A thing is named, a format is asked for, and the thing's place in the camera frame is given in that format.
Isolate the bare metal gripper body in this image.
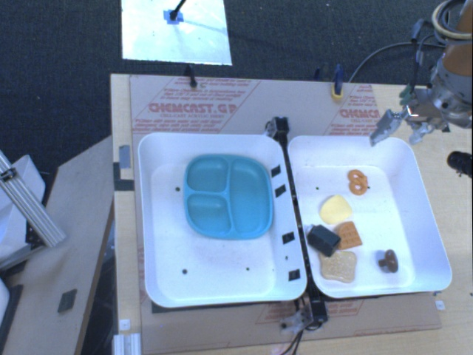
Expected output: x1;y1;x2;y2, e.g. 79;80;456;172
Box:
405;82;473;128

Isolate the orange pretzel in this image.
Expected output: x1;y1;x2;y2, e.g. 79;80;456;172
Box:
347;169;370;197

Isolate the white plastic tray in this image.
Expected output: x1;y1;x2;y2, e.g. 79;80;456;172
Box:
287;135;454;300
137;131;309;308

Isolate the yellow potato crisp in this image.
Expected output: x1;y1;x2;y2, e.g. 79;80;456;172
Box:
319;194;353;226

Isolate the orange waffle biscuit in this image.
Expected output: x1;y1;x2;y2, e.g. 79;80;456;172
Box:
334;220;364;251

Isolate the thin black and white rod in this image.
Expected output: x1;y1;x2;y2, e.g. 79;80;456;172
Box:
279;137;319;302

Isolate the black box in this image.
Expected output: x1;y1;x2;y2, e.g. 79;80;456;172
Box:
306;224;342;258

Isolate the beige toast slice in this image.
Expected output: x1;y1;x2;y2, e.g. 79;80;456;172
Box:
319;250;358;285

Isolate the blue divided plate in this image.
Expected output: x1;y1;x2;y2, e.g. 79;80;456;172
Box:
183;153;275;241

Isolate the brown cardboard board red print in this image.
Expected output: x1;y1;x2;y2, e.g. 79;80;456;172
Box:
129;74;443;344

